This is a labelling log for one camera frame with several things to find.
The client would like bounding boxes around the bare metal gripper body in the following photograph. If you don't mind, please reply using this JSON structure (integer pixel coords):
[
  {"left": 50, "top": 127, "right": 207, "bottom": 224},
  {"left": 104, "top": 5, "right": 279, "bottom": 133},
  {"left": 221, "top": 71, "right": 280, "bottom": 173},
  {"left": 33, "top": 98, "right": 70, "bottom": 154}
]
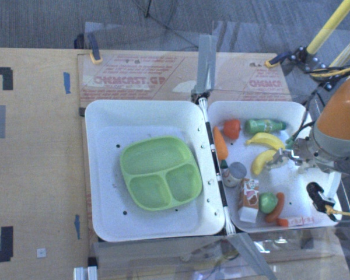
[{"left": 290, "top": 137, "right": 350, "bottom": 174}]

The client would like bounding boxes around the yellow banana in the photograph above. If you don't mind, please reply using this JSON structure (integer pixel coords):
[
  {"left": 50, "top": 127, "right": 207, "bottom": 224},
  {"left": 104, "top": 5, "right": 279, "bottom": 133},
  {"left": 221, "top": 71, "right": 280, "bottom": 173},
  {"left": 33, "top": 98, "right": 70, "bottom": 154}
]
[
  {"left": 251, "top": 149, "right": 278, "bottom": 177},
  {"left": 245, "top": 132, "right": 286, "bottom": 152}
]

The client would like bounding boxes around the white plastic tray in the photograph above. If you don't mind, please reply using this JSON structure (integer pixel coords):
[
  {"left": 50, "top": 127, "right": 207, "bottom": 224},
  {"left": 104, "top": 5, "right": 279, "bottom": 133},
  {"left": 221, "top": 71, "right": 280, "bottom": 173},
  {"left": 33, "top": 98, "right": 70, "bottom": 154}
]
[
  {"left": 206, "top": 100, "right": 344, "bottom": 233},
  {"left": 84, "top": 99, "right": 226, "bottom": 243}
]

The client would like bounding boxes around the green bottle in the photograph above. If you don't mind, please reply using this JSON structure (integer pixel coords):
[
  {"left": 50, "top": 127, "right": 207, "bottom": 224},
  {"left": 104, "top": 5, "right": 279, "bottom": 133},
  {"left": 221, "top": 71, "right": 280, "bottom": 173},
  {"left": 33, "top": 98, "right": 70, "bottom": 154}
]
[{"left": 244, "top": 118, "right": 288, "bottom": 136}]

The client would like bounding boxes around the green apple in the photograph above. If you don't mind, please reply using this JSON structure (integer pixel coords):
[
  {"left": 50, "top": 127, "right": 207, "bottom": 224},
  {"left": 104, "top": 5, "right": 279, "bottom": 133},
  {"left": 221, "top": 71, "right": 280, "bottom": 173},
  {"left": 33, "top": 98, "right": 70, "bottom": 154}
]
[{"left": 258, "top": 191, "right": 279, "bottom": 215}]

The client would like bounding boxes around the small can with grey lid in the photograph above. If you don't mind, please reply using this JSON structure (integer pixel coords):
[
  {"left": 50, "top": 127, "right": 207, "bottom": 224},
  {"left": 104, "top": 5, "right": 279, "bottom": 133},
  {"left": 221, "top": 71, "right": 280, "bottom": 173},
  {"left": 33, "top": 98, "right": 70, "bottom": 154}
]
[{"left": 222, "top": 161, "right": 248, "bottom": 188}]

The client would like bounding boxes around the orange-brown sausage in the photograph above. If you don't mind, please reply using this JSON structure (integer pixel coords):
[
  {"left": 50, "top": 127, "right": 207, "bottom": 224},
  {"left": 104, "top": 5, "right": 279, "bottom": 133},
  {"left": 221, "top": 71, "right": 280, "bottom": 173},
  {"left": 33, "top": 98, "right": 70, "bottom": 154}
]
[{"left": 265, "top": 192, "right": 286, "bottom": 224}]

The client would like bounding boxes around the orange and white carton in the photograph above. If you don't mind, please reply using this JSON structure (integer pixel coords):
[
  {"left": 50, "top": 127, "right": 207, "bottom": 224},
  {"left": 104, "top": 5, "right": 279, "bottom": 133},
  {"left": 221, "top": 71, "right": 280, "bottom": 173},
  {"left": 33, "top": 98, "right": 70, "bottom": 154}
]
[{"left": 237, "top": 178, "right": 261, "bottom": 224}]

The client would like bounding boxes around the red-orange pepper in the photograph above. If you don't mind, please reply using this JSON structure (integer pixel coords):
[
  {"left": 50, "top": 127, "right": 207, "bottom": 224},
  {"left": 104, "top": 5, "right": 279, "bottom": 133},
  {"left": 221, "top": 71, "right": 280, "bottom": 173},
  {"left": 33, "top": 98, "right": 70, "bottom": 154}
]
[{"left": 223, "top": 118, "right": 242, "bottom": 141}]

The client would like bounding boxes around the orange carrot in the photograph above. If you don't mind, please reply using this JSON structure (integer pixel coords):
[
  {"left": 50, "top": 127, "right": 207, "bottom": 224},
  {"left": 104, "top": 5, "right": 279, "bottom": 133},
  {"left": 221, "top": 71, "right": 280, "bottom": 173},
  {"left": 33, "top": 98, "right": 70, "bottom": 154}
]
[{"left": 212, "top": 126, "right": 230, "bottom": 170}]

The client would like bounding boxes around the thin black and white rod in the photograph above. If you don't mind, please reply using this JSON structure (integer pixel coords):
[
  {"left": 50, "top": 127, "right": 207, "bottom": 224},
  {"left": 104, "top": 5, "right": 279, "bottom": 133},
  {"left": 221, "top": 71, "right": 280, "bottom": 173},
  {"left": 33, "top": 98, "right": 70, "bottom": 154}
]
[{"left": 197, "top": 97, "right": 237, "bottom": 236}]

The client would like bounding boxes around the green divided plate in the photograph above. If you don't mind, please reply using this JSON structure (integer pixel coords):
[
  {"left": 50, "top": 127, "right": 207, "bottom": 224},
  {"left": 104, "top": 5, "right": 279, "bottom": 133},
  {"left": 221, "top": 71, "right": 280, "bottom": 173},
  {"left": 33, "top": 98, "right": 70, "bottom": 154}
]
[{"left": 119, "top": 135, "right": 204, "bottom": 212}]

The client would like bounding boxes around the brown cardboard board, red print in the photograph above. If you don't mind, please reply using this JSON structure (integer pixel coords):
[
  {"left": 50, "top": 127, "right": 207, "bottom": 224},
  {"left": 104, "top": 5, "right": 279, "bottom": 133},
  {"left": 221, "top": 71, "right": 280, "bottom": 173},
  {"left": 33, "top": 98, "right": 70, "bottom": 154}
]
[{"left": 77, "top": 50, "right": 348, "bottom": 274}]

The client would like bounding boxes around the black cylinder on white bracket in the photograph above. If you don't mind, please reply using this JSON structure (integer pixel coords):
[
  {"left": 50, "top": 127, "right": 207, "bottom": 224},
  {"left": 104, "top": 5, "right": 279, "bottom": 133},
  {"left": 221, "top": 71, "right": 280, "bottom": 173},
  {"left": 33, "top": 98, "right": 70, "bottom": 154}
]
[{"left": 306, "top": 170, "right": 342, "bottom": 215}]

